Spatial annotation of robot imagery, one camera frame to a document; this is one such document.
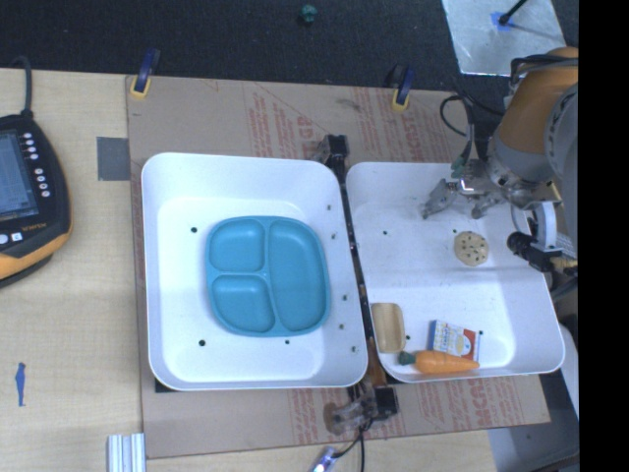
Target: orange carrot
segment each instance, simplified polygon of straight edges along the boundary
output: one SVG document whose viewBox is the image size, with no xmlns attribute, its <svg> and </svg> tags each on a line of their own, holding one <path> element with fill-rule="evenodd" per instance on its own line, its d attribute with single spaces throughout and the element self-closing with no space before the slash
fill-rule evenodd
<svg viewBox="0 0 629 472">
<path fill-rule="evenodd" d="M 480 366 L 474 360 L 434 350 L 418 351 L 414 354 L 402 351 L 398 360 L 402 365 L 413 364 L 424 374 L 458 373 L 477 369 Z"/>
</svg>

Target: black floor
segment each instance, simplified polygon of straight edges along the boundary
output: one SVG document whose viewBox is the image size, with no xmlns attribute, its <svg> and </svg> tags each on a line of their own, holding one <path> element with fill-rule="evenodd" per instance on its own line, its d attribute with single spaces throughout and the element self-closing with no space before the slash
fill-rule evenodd
<svg viewBox="0 0 629 472">
<path fill-rule="evenodd" d="M 578 47 L 579 0 L 551 2 Z M 298 19 L 305 4 L 318 10 L 309 27 Z M 0 0 L 0 9 L 1 66 L 24 54 L 35 69 L 133 74 L 155 47 L 164 76 L 380 87 L 402 63 L 414 89 L 463 88 L 487 104 L 506 94 L 504 78 L 460 74 L 441 0 Z"/>
</svg>

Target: blue clamp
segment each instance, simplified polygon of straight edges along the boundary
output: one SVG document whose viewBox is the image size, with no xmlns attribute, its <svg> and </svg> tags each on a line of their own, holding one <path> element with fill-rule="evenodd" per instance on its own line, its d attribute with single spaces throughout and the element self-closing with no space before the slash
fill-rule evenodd
<svg viewBox="0 0 629 472">
<path fill-rule="evenodd" d="M 409 106 L 409 93 L 415 72 L 410 66 L 395 65 L 387 77 L 390 88 L 395 88 L 391 108 L 396 112 L 402 112 Z"/>
<path fill-rule="evenodd" d="M 140 72 L 134 76 L 134 79 L 131 82 L 131 88 L 129 89 L 129 94 L 131 96 L 138 99 L 146 98 L 148 89 L 150 88 L 150 76 L 155 71 L 158 61 L 159 50 L 154 47 L 150 47 L 144 55 L 144 59 L 140 66 Z"/>
</svg>

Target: wooden table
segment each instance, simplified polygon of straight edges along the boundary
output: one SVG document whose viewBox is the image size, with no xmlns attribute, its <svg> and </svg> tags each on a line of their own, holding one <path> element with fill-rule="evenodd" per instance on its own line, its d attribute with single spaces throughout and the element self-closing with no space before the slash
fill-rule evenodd
<svg viewBox="0 0 629 472">
<path fill-rule="evenodd" d="M 0 116 L 24 107 L 0 70 Z M 0 290 L 0 470 L 104 471 L 107 437 L 142 428 L 128 181 L 99 181 L 98 137 L 127 138 L 125 76 L 33 72 L 32 110 L 71 184 L 75 228 L 52 261 Z M 15 374 L 26 364 L 25 406 Z M 334 470 L 360 468 L 356 446 Z M 153 471 L 306 471 L 320 445 L 149 460 Z M 366 443 L 366 470 L 495 470 L 486 431 Z"/>
</svg>

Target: brown cardboard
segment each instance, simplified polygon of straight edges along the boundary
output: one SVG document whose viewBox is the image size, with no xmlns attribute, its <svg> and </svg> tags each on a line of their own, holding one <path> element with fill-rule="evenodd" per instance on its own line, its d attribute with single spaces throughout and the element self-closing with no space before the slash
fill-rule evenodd
<svg viewBox="0 0 629 472">
<path fill-rule="evenodd" d="M 127 89 L 131 85 L 127 79 Z M 349 402 L 343 388 L 158 392 L 147 359 L 141 171 L 159 152 L 309 158 L 327 134 L 343 134 L 349 164 L 450 162 L 465 141 L 441 121 L 449 92 L 410 93 L 404 112 L 391 89 L 304 86 L 155 77 L 148 96 L 127 95 L 143 431 L 149 458 L 351 440 L 331 434 L 327 404 Z M 445 114 L 465 127 L 464 111 Z M 549 421 L 537 376 L 397 384 L 400 412 L 367 439 L 461 432 Z"/>
</svg>

